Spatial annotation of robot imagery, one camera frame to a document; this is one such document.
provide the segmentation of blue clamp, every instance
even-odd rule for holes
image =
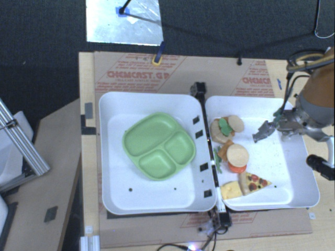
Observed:
[[[155,66],[161,65],[162,62],[162,54],[164,51],[166,43],[164,41],[161,42],[161,45],[159,46],[158,52],[156,55],[153,56],[151,63]]]
[[[279,89],[282,90],[281,81],[278,78],[277,78],[277,82],[278,82]]]
[[[130,14],[130,10],[129,10],[129,8],[126,7],[126,8],[125,8],[125,12],[124,12],[123,14],[120,14],[120,9],[121,9],[121,8],[122,8],[121,6],[117,6],[117,7],[115,8],[117,16],[118,16],[118,17],[121,17],[121,18],[125,18],[125,17],[127,17],[127,14]]]

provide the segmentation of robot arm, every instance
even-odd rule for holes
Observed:
[[[297,64],[315,57],[318,59],[301,65]],[[334,47],[324,54],[313,51],[294,54],[288,60],[287,71],[284,103],[274,113],[274,120],[272,122],[265,121],[258,133],[252,135],[254,142],[267,138],[275,130],[282,133],[283,139],[294,134],[306,134],[317,142],[327,142],[328,161],[310,155],[307,158],[307,163],[324,177],[334,180],[334,137],[328,136],[322,131],[322,128],[334,124]],[[303,90],[295,96],[295,107],[292,110],[284,110],[297,77],[291,86],[289,82],[297,71],[306,71],[310,76]]]

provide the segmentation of toy food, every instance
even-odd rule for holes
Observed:
[[[232,139],[231,134],[229,136],[225,136],[222,134],[221,128],[219,126],[219,120],[214,120],[210,124],[210,136],[213,141],[221,144],[225,144],[228,140]]]
[[[249,153],[242,145],[233,144],[227,149],[227,159],[231,165],[235,167],[243,167],[249,161]]]
[[[227,158],[227,150],[229,148],[229,146],[233,145],[233,141],[232,140],[228,140],[226,141],[226,143],[221,147],[221,149],[218,152],[218,156],[222,158],[223,161],[227,162],[228,158]]]
[[[210,124],[210,135],[214,142],[225,144],[235,136],[235,132],[242,132],[244,123],[241,118],[236,115],[215,119]]]
[[[238,181],[228,182],[220,187],[221,195],[224,200],[249,195],[252,192],[259,191],[272,183],[259,176],[243,172],[239,175]]]
[[[237,166],[233,166],[230,162],[228,162],[228,167],[230,171],[234,173],[242,173],[247,169],[247,165],[242,166],[242,167],[237,167]]]

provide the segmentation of toy tomato slice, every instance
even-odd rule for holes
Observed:
[[[229,169],[234,173],[243,173],[247,168],[247,165],[242,166],[242,167],[237,167],[237,166],[233,166],[230,162],[228,162],[228,166],[229,166]]]

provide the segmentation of led light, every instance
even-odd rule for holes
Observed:
[[[189,245],[187,251],[197,251],[197,248],[194,245]]]

